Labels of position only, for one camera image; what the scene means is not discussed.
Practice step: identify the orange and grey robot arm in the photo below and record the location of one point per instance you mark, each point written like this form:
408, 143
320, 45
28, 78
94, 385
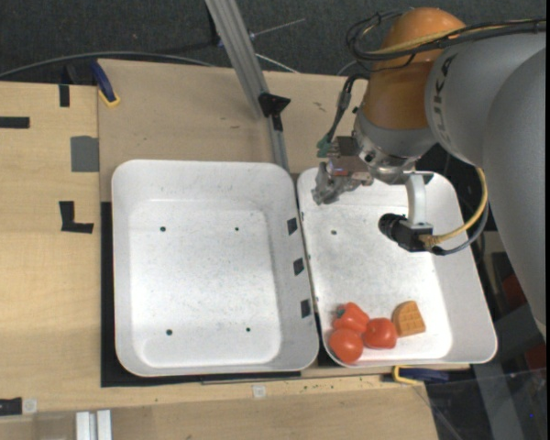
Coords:
509, 122

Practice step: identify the tan waffle piece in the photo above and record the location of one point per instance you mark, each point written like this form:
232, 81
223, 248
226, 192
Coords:
409, 320

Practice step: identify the red bell pepper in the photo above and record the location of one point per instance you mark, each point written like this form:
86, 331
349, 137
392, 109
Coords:
352, 316

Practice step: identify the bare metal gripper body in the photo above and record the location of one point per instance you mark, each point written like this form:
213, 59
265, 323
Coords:
350, 161

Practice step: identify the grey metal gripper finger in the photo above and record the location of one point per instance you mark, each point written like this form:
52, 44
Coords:
338, 190
322, 183

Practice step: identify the white plastic tray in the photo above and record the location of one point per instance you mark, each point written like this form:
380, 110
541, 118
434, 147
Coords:
201, 268
385, 273

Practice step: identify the red tomato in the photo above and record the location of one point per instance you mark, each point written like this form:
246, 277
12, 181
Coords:
346, 346
380, 333

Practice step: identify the black cylinder on white bracket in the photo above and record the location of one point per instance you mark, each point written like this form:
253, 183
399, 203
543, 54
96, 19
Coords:
410, 232

